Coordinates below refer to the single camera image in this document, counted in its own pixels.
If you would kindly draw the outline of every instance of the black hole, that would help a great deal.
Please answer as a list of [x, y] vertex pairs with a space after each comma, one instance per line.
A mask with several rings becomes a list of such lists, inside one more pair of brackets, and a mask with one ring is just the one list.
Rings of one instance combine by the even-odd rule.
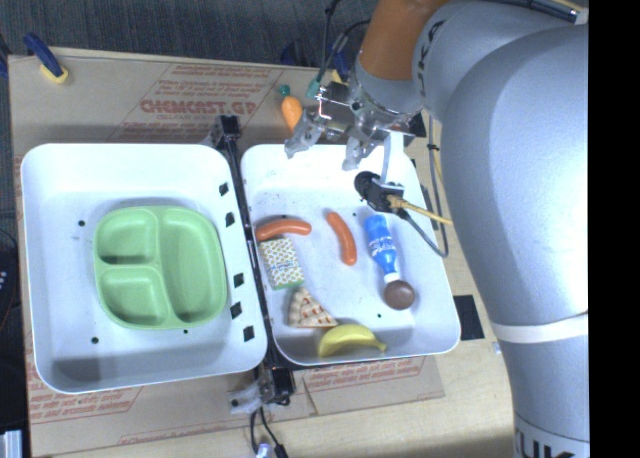
[[244, 333], [244, 342], [250, 341], [255, 337], [255, 333], [253, 332], [253, 327], [248, 326], [243, 330]]
[[240, 305], [240, 302], [238, 303], [234, 303], [231, 306], [231, 319], [235, 319], [237, 318], [240, 314], [242, 314], [242, 305]]

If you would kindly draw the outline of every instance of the cardboard box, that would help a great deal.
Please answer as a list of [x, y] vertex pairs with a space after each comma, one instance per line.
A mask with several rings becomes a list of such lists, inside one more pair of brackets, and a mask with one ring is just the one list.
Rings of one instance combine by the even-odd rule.
[[[240, 152], [283, 143], [280, 84], [304, 100], [311, 69], [53, 49], [69, 70], [55, 85], [35, 57], [10, 61], [17, 217], [19, 165], [33, 147], [64, 143], [200, 143], [216, 115], [240, 118]], [[21, 262], [24, 234], [19, 225]], [[228, 392], [249, 385], [251, 372], [191, 381], [66, 395], [49, 389], [34, 366], [29, 290], [22, 275], [31, 447], [35, 457], [216, 432], [248, 425], [231, 415]], [[290, 420], [444, 396], [433, 357], [338, 365], [295, 373]]]

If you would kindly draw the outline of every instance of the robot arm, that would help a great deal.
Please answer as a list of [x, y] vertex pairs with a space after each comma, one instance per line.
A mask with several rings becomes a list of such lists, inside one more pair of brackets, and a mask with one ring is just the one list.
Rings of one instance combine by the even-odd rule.
[[380, 0], [349, 86], [321, 87], [285, 149], [346, 136], [348, 169], [423, 108], [442, 123], [451, 214], [509, 373], [514, 456], [588, 457], [588, 19], [535, 1]]

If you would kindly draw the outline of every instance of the yellow banana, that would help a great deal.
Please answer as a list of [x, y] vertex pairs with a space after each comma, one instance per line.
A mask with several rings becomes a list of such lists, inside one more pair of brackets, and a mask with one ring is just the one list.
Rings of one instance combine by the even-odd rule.
[[375, 346], [380, 351], [387, 349], [387, 345], [376, 339], [366, 326], [349, 323], [333, 327], [320, 338], [318, 355], [333, 355], [344, 346]]

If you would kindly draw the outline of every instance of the green plate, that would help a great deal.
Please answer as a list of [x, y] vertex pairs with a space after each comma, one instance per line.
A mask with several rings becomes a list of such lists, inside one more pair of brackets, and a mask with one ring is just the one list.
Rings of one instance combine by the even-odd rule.
[[130, 328], [200, 325], [227, 302], [218, 232], [191, 209], [118, 209], [96, 227], [94, 265], [100, 303]]

